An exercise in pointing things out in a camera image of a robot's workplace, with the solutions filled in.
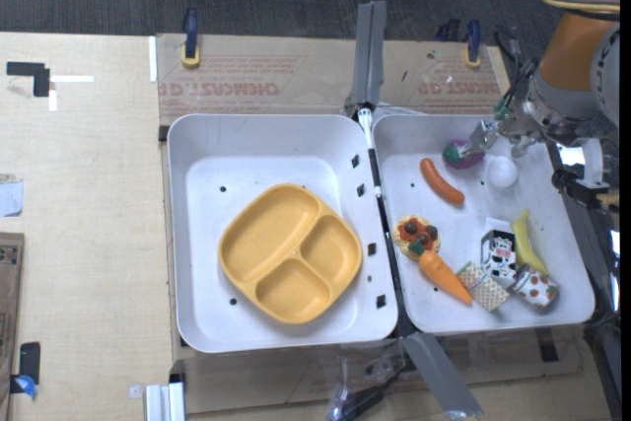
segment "yellow banana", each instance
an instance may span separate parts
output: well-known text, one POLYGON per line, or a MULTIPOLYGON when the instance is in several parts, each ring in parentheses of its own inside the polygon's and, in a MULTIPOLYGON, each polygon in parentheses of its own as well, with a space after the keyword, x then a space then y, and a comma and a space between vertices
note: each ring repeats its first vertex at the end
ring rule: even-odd
POLYGON ((527 209, 522 211, 520 217, 511 223, 511 228, 515 234, 515 253, 517 257, 517 263, 523 265, 527 263, 532 268, 537 269, 543 275, 548 275, 548 270, 545 268, 543 261, 539 259, 536 253, 530 246, 530 239, 528 238, 527 218, 529 212, 527 209))

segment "toy sausage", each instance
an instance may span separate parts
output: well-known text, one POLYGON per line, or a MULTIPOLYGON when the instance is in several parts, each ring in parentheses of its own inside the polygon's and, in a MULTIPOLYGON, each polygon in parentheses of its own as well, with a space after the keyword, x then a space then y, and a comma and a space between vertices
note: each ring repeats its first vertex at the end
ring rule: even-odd
POLYGON ((443 199, 453 205, 462 205, 464 202, 464 194, 446 182, 439 174, 434 162, 429 158, 424 158, 420 163, 421 174, 430 185, 443 199))

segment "cow print carton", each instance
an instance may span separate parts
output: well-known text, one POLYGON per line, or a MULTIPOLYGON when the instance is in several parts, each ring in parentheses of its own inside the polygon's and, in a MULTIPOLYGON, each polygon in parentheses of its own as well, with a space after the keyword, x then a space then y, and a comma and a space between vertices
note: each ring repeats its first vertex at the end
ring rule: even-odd
POLYGON ((482 238, 480 266, 502 288, 508 289, 517 279, 515 235, 501 230, 491 230, 482 238))

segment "toy carrot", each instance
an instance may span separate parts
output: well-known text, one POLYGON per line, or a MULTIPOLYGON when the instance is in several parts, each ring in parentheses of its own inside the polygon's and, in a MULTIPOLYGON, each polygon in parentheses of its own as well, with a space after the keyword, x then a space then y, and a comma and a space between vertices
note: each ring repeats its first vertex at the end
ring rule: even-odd
POLYGON ((465 304, 470 305, 473 302, 471 294, 466 291, 462 282, 435 252, 424 249, 423 244, 419 240, 414 241, 408 247, 419 255, 418 266, 421 272, 438 288, 465 304))

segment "toy ice cream cup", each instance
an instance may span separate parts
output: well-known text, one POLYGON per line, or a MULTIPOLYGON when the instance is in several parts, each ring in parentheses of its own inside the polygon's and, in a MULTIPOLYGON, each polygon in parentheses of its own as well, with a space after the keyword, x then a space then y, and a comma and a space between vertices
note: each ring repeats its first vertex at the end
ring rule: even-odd
POLYGON ((517 271, 517 280, 512 287, 520 298, 539 309, 545 309, 559 293, 558 285, 538 270, 525 263, 517 271))

